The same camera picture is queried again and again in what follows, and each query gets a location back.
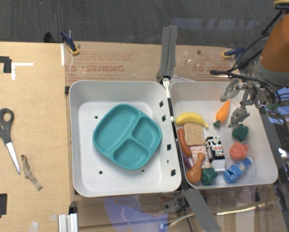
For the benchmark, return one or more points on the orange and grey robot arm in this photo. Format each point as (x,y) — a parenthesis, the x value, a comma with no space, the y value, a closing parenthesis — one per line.
(278,47)

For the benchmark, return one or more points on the teal divided plate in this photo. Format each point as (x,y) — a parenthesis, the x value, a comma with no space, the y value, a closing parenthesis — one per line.
(120,134)

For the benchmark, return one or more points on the brown chicken drumstick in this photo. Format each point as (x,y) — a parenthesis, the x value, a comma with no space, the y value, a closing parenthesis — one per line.
(194,173)

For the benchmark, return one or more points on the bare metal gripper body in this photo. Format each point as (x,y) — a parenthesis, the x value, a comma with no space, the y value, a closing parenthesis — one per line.
(261,94)

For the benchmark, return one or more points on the black and white milk carton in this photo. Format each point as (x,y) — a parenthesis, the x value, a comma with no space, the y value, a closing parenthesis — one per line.
(215,151)

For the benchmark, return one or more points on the blue plastic bottle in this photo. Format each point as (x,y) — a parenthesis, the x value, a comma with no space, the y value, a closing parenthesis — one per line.
(235,171)

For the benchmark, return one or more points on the white plastic tray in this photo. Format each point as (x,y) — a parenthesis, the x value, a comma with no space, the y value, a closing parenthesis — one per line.
(91,178)
(200,93)

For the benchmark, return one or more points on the red and white patterned packet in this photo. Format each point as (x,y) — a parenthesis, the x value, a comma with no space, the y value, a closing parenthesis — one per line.
(195,151)

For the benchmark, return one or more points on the beige crumpled strip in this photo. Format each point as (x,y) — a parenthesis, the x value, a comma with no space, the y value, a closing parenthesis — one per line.
(28,171)

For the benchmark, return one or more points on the orange carrot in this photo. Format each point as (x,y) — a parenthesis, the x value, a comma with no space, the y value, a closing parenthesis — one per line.
(223,112)

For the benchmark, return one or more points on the brown cardboard board, red print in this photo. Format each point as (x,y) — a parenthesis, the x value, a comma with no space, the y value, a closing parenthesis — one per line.
(125,66)

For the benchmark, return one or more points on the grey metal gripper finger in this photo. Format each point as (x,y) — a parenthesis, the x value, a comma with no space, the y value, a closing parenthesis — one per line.
(238,116)
(229,92)

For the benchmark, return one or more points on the green toy pepper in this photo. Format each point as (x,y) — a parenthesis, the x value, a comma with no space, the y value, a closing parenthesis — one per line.
(240,132)
(208,176)

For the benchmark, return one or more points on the yellow banana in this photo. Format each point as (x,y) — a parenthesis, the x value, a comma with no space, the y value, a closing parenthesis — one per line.
(190,117)

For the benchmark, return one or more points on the tan bread slice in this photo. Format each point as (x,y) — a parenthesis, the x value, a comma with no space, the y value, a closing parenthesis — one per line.
(194,134)

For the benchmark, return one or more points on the purple toy stick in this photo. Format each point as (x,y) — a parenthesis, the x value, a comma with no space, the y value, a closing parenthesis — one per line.
(186,161)

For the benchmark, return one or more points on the orange-red sausage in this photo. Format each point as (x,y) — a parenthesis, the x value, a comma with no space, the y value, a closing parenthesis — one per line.
(183,142)

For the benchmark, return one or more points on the salmon orange toy pepper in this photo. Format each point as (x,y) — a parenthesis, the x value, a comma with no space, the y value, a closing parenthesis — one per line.
(238,151)

